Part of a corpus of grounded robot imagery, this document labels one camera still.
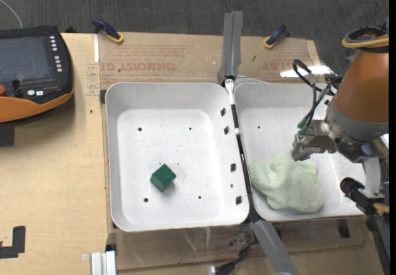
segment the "green block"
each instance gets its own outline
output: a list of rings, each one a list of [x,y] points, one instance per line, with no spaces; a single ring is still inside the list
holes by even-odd
[[[172,170],[163,164],[159,169],[157,169],[151,176],[151,183],[157,187],[159,191],[164,191],[171,182],[176,178],[176,174]]]

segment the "clamp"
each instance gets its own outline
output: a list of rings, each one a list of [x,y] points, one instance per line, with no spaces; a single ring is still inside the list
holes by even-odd
[[[287,27],[281,25],[271,36],[268,36],[263,42],[262,46],[268,50],[273,48],[277,43],[277,40],[281,37],[289,37],[290,32],[287,30]]]
[[[92,20],[92,24],[95,26],[95,33],[98,33],[100,30],[102,30],[106,33],[109,40],[117,44],[120,44],[124,41],[124,36],[118,33],[109,23],[106,23],[104,20],[95,17]]]

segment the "crumpled towel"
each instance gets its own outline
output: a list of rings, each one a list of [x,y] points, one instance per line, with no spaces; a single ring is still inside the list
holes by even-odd
[[[267,196],[273,209],[314,213],[323,206],[321,178],[311,159],[295,162],[290,152],[279,152],[271,164],[253,160],[248,170],[251,183]]]

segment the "yellow clamp pad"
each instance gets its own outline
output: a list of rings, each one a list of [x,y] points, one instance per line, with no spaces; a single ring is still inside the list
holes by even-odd
[[[262,42],[262,46],[268,50],[270,50],[271,48],[273,48],[275,46],[275,44],[277,43],[276,41],[273,42],[271,45],[267,44],[267,41],[271,38],[271,36],[268,36],[263,42]]]
[[[107,35],[107,38],[117,44],[121,44],[124,41],[124,35],[118,33],[119,39],[115,39],[114,37]]]

